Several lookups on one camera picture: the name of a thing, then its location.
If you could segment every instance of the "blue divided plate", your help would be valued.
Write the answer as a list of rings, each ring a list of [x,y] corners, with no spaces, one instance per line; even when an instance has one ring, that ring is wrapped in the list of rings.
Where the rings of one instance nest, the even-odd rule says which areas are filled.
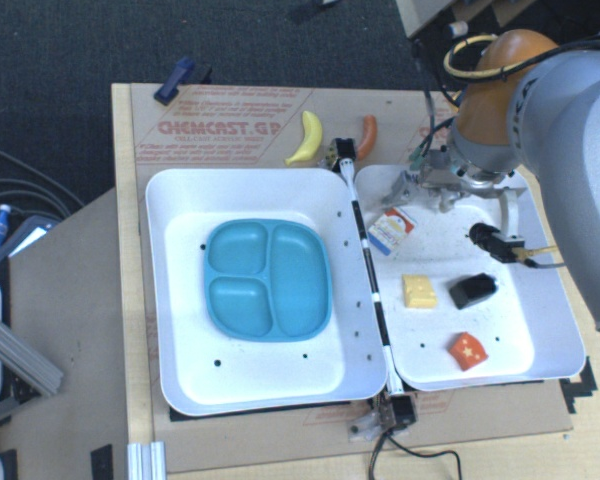
[[[209,235],[204,290],[211,319],[251,341],[300,341],[331,317],[331,272],[324,243],[296,222],[241,219]]]

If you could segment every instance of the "black connector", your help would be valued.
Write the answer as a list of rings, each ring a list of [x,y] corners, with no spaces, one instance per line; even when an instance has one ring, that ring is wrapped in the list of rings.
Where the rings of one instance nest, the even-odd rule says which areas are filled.
[[[418,421],[413,399],[410,396],[392,397],[391,405],[396,417],[396,424],[392,430],[404,430]]]
[[[516,237],[506,238],[498,228],[481,222],[471,227],[469,238],[475,245],[487,251],[491,257],[500,263],[515,263],[518,261],[513,249],[524,247],[524,240]]]
[[[333,139],[329,145],[325,160],[327,168],[335,173],[340,172],[340,160],[349,158],[355,161],[356,146],[353,139]]]

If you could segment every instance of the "small box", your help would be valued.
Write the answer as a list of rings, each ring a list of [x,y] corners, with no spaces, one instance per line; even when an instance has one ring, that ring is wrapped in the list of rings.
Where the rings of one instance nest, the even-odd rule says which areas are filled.
[[[369,228],[369,242],[382,254],[389,256],[415,227],[416,223],[411,217],[393,207],[384,212]]]
[[[438,304],[436,292],[427,276],[402,275],[404,305],[408,308],[435,308]]]

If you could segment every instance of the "banana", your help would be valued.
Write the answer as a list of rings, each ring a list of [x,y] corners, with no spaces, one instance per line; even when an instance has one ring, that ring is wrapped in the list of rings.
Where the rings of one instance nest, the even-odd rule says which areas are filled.
[[[296,152],[289,158],[285,158],[286,165],[311,160],[322,144],[322,123],[317,115],[308,110],[302,112],[302,126],[304,126],[304,139]]]

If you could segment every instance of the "white tray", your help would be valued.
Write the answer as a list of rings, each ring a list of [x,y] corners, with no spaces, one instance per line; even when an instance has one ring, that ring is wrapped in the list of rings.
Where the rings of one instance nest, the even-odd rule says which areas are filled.
[[[367,228],[383,213],[380,201],[391,193],[400,165],[362,169],[356,187]],[[503,187],[519,189],[519,234],[529,248],[547,245],[542,224],[524,178],[516,174]],[[474,245],[471,227],[483,222],[502,228],[499,200],[471,196],[449,212],[439,211],[439,197],[421,191],[402,207],[417,225],[389,256],[372,246],[396,369],[414,388],[438,390],[533,381],[576,375],[585,351],[571,306],[556,269],[503,264]],[[552,262],[550,256],[539,261]],[[458,280],[486,273],[496,293],[458,310],[449,288]],[[426,275],[438,298],[434,309],[404,305],[402,274]],[[480,340],[489,358],[462,371],[448,348],[462,332]]]
[[[160,378],[168,403],[192,416],[373,397],[387,367],[362,248],[342,179],[323,169],[182,169],[146,190]],[[231,338],[205,305],[201,249],[240,218],[298,222],[327,249],[333,307],[326,328],[293,343]]]
[[[367,227],[381,214],[404,166],[371,166],[356,177]],[[546,239],[524,179],[520,234],[529,247]],[[256,409],[367,399],[387,378],[358,230],[344,181],[318,168],[172,169],[146,190],[156,293],[160,378],[175,410],[205,416]],[[585,352],[555,270],[503,265],[473,245],[476,222],[501,226],[497,199],[472,196],[448,213],[438,199],[407,207],[417,226],[390,256],[372,254],[396,369],[410,386],[440,390],[576,375]],[[259,343],[231,338],[209,317],[201,245],[223,222],[283,219],[304,224],[323,240],[331,266],[332,316],[314,338]],[[485,272],[498,290],[487,301],[456,309],[449,288]],[[424,274],[438,296],[435,309],[408,309],[402,274]],[[448,347],[467,331],[489,359],[462,371]]]

